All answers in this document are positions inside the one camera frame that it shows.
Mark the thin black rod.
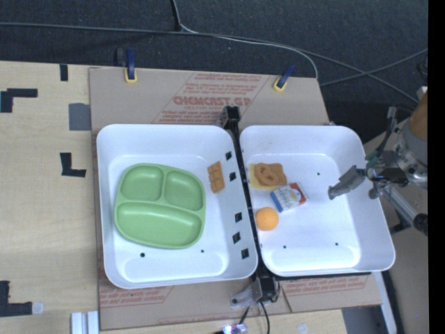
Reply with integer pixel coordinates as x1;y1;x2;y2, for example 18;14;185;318
228;126;268;278

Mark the orange waffle biscuit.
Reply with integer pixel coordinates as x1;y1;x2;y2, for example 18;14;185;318
207;160;226;194

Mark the brown pretzel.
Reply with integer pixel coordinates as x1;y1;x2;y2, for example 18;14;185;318
253;162;288;187

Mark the blue white red carton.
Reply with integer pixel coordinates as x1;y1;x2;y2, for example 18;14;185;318
270;182;309;214

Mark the black block with thin wires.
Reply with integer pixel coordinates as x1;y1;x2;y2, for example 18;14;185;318
254;273;281;303
218;105;242;130

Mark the orange ball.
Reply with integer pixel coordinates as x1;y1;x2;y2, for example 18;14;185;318
254;206;280;232

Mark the black cylinder on white bracket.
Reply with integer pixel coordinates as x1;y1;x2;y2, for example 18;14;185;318
378;184;429;237

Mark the green divided plate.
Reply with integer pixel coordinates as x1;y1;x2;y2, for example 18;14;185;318
113;162;207;251

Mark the brown cardboard board red print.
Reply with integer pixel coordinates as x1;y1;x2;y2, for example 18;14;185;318
88;67;384;331

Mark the white plastic tray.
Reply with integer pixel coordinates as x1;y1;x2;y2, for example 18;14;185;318
238;125;396;278
96;123;259;289

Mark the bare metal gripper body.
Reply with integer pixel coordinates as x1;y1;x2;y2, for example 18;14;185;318
365;148;429;189

